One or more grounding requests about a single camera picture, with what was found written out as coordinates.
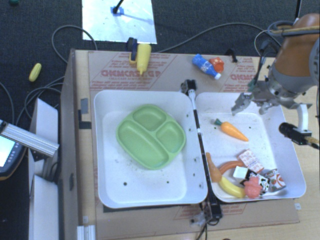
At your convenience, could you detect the black and white carton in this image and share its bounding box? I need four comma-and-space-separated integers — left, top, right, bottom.
240, 169, 271, 195

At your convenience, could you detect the black cylinder on white bracket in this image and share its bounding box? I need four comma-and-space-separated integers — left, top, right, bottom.
278, 103, 313, 145

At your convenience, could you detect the orange and white carton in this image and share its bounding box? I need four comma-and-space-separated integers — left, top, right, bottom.
237, 148, 265, 174

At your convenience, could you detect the orange carrot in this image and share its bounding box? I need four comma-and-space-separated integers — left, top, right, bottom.
213, 118, 250, 143

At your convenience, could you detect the white cube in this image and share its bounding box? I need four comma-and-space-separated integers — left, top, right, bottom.
232, 165, 249, 180

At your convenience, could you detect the blue plastic bottle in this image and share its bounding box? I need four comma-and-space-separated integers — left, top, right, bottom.
191, 53, 223, 81

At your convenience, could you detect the strawberry print can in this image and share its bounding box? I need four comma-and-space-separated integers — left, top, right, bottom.
264, 168, 287, 193

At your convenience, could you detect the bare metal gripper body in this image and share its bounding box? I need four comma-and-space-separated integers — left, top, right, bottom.
250, 79, 299, 108

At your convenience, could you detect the white plastic tray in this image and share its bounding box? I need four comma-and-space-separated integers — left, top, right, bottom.
93, 89, 209, 209
194, 91, 307, 204

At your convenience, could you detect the yellow banana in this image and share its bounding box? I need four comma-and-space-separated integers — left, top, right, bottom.
218, 176, 247, 199

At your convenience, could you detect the yellow squeeze bottle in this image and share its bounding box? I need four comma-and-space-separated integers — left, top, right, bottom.
135, 43, 153, 76

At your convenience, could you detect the green divided plate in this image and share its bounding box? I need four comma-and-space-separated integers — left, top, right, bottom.
115, 103, 187, 171

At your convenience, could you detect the orange sausage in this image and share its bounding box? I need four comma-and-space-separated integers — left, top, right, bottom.
219, 160, 245, 175

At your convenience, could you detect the thin black and white rod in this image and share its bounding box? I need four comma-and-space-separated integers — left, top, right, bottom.
188, 89, 221, 211

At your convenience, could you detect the pink toy figure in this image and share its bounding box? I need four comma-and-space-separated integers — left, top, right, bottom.
243, 176, 264, 200

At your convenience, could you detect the yellow corn cob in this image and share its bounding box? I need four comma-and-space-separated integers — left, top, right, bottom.
28, 62, 43, 83

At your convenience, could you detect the brown cardboard board red print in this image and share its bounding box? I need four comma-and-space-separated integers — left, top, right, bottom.
87, 49, 301, 232

